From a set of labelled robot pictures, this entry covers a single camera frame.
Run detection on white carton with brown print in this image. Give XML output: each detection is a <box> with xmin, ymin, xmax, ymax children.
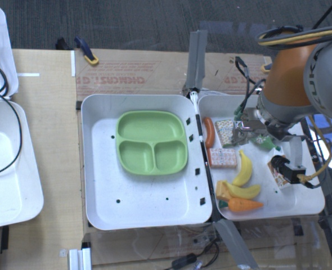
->
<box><xmin>267</xmin><ymin>147</ymin><xmax>292</xmax><ymax>190</ymax></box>

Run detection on green packet with white print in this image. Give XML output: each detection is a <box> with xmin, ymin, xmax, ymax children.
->
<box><xmin>252</xmin><ymin>133</ymin><xmax>278</xmax><ymax>152</ymax></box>

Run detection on yellow banana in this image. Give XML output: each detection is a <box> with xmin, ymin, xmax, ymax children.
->
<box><xmin>222</xmin><ymin>180</ymin><xmax>262</xmax><ymax>200</ymax></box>
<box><xmin>232</xmin><ymin>150</ymin><xmax>254</xmax><ymax>187</ymax></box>

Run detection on brown cardboard board red print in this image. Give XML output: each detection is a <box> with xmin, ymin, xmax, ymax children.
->
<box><xmin>75</xmin><ymin>48</ymin><xmax>326</xmax><ymax>266</ymax></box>

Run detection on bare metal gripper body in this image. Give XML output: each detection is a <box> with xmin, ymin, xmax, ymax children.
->
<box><xmin>235</xmin><ymin>107</ymin><xmax>294</xmax><ymax>141</ymax></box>

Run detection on red sausage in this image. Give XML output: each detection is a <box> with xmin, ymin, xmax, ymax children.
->
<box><xmin>203</xmin><ymin>117</ymin><xmax>216</xmax><ymax>149</ymax></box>

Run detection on orange patterned white packet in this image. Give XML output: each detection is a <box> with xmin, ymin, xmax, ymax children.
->
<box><xmin>207</xmin><ymin>147</ymin><xmax>238</xmax><ymax>169</ymax></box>
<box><xmin>214</xmin><ymin>119</ymin><xmax>236</xmax><ymax>149</ymax></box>

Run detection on green divided plate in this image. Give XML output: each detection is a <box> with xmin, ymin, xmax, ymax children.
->
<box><xmin>115</xmin><ymin>110</ymin><xmax>190</xmax><ymax>176</ymax></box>

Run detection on yellow cheese wedge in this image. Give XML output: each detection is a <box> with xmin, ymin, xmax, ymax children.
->
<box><xmin>215</xmin><ymin>180</ymin><xmax>234</xmax><ymax>203</ymax></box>

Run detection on black cable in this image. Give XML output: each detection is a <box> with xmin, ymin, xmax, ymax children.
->
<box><xmin>0</xmin><ymin>21</ymin><xmax>24</xmax><ymax>177</ymax></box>

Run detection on orange carrot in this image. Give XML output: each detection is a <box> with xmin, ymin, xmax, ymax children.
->
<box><xmin>218</xmin><ymin>197</ymin><xmax>264</xmax><ymax>214</ymax></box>

